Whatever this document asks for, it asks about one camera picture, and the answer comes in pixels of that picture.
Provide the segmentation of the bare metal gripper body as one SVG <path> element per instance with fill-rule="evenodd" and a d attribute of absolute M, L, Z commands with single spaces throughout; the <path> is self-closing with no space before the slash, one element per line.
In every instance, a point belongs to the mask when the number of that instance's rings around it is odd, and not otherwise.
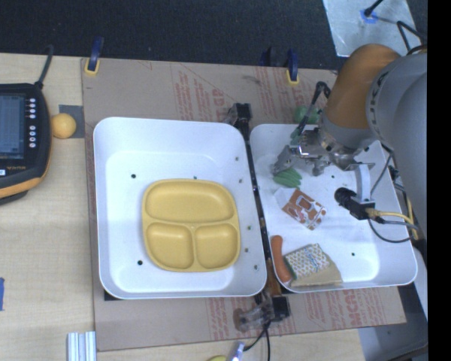
<path fill-rule="evenodd" d="M 342 171 L 352 171 L 359 163 L 356 161 L 363 150 L 375 141 L 368 129 L 350 129 L 341 126 L 317 126 L 305 130 L 297 139 L 297 154 L 313 164 L 314 159 L 328 162 Z"/>

